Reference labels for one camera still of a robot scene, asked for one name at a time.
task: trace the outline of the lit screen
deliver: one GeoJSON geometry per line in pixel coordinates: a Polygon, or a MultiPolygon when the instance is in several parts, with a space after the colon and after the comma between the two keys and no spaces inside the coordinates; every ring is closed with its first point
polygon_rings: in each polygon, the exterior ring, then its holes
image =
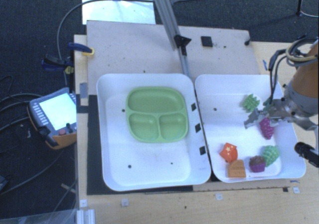
{"type": "Polygon", "coordinates": [[[67,93],[40,103],[55,130],[76,122],[76,106],[67,93]]]}

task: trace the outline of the dark carpet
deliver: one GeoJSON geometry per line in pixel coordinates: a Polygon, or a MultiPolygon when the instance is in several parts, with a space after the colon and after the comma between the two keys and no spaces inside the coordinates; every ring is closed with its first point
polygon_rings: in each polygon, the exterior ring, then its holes
{"type": "MultiPolygon", "coordinates": [[[[17,93],[47,95],[64,87],[62,73],[46,72],[40,62],[45,54],[57,57],[58,25],[80,2],[0,0],[0,99],[17,93]]],[[[297,5],[298,0],[196,0],[175,3],[173,10],[179,25],[244,29],[250,31],[253,41],[292,42],[304,34],[317,36],[318,18],[296,16],[297,5]]],[[[302,10],[318,15],[318,0],[303,0],[302,10]]],[[[156,20],[160,23],[157,11],[156,20]]],[[[66,46],[73,35],[84,33],[81,10],[77,10],[61,31],[64,59],[69,56],[66,46]]],[[[0,110],[16,102],[0,102],[0,110]]],[[[0,128],[25,113],[24,105],[0,112],[0,128]]],[[[1,192],[34,176],[60,153],[41,140],[29,121],[0,132],[0,175],[9,180],[1,192]]],[[[74,146],[70,146],[43,174],[0,196],[0,219],[53,211],[66,192],[61,183],[71,185],[74,180],[74,146]]],[[[73,207],[74,200],[69,193],[57,210],[73,207]]]]}

